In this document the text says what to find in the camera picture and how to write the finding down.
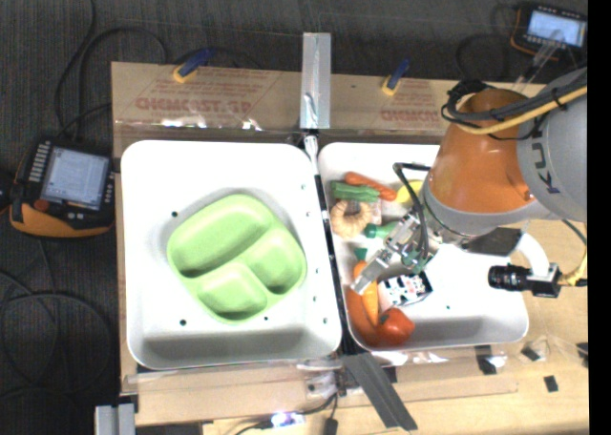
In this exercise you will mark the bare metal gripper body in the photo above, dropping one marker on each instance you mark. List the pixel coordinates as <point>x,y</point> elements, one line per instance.
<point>406,237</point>

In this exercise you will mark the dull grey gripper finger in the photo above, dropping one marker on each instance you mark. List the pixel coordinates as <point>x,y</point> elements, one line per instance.
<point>372,273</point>

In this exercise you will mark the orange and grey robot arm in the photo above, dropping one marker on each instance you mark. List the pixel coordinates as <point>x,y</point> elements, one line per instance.
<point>477,175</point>

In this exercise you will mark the green toy bottle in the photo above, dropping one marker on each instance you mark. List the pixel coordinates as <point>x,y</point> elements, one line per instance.
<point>379,230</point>

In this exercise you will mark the orange carrot with green top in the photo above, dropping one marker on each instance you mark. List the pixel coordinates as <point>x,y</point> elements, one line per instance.
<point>370,304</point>

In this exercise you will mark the black and white carton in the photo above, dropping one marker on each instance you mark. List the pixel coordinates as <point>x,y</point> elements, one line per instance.
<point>406,290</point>

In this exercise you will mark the yellow round toy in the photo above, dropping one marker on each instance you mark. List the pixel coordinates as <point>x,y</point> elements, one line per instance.
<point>406,192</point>

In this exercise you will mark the orange-brown sausage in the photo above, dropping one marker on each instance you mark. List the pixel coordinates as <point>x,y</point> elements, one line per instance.
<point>358,318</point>

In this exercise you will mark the beige doughnut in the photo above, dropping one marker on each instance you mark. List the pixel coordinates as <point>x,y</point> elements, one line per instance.
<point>340,225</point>

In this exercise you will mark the red-orange pepper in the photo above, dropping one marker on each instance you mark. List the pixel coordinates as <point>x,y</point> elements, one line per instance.
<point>396,327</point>

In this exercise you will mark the green pea pod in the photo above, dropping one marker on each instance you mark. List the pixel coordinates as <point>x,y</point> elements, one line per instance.
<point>353,192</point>

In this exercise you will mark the white plastic tray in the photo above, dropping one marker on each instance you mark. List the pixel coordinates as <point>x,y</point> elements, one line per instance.
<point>157,233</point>
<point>477,309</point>

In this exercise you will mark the green divided plate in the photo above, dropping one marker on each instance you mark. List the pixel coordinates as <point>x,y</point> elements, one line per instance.
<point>229,242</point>

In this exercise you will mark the brown cardboard board red print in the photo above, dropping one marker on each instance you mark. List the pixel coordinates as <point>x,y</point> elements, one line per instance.
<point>215,99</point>

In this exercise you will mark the black cylinder on white bracket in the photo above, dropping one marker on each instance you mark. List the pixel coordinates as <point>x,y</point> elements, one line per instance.
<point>511,276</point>

